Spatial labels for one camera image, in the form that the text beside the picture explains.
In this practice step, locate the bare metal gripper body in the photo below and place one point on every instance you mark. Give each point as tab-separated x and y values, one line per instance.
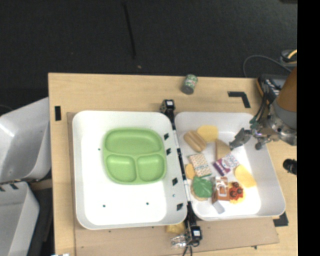
277	130

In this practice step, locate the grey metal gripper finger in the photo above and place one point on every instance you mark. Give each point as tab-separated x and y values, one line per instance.
259	145
240	138

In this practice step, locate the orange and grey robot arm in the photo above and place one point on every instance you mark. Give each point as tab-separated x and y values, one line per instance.
287	100

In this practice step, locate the purple and white packet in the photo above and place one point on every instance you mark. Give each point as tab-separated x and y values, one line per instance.
226	163

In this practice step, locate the white plastic tray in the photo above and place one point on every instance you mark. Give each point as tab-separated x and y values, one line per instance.
265	175
125	205

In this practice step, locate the yellow oval chip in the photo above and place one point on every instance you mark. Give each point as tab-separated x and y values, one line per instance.
245	176

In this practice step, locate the tan hot dog bun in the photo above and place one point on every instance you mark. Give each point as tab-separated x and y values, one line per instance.
195	141

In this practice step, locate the white patterned carton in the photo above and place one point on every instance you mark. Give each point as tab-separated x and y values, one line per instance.
200	165

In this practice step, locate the yellow pizza slice red toppings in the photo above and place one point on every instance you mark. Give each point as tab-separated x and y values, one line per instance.
236	191

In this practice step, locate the orange and white packet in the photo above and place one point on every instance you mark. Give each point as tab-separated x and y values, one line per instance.
222	190

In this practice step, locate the small yellow round chip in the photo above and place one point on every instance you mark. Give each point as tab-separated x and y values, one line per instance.
189	171

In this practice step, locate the green lettuce leaf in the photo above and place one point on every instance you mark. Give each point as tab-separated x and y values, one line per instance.
202	186

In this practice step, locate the small grey packet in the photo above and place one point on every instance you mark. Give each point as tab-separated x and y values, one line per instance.
218	207

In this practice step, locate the green can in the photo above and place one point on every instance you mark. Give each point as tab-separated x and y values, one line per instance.
190	83

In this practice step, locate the green divided plate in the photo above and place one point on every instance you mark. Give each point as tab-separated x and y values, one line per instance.
133	150

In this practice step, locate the yellow crumpled packet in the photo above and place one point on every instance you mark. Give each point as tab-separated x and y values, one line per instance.
176	228

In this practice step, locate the clear plastic bottle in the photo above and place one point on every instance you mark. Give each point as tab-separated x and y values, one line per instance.
179	241

